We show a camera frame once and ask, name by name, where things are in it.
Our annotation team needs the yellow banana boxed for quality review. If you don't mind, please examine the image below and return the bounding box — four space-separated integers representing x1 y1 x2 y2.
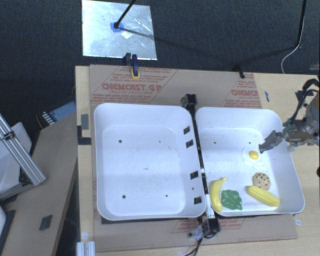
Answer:
209 176 228 213

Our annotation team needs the yellow corn cob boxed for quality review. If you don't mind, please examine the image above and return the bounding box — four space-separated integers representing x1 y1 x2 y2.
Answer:
247 184 281 208

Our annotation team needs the white and yellow fried egg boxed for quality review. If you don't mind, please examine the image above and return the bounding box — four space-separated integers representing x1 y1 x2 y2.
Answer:
240 146 268 169

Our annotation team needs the thin black and white rod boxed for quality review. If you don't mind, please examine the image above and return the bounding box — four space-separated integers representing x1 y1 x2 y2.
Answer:
187 104 216 219

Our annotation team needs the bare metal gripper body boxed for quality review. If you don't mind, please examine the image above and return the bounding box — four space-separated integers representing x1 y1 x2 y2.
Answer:
282 99 320 148

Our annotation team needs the white plastic tray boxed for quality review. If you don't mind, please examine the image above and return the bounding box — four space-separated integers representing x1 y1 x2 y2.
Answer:
194 106 306 218
93 102 208 222

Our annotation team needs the black block with thin wires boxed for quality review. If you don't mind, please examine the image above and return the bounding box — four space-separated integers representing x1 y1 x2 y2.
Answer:
200 216 221 239
180 93 199 110

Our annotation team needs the brown cardboard board red print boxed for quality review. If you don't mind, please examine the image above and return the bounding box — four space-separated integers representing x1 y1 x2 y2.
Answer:
88 64 299 253

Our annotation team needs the brown chocolate chip biscuit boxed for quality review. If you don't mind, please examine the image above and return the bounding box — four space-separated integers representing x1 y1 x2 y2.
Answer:
251 172 272 192

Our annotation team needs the green lettuce leaf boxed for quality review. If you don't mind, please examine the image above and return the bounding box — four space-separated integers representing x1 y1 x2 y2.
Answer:
220 189 244 211

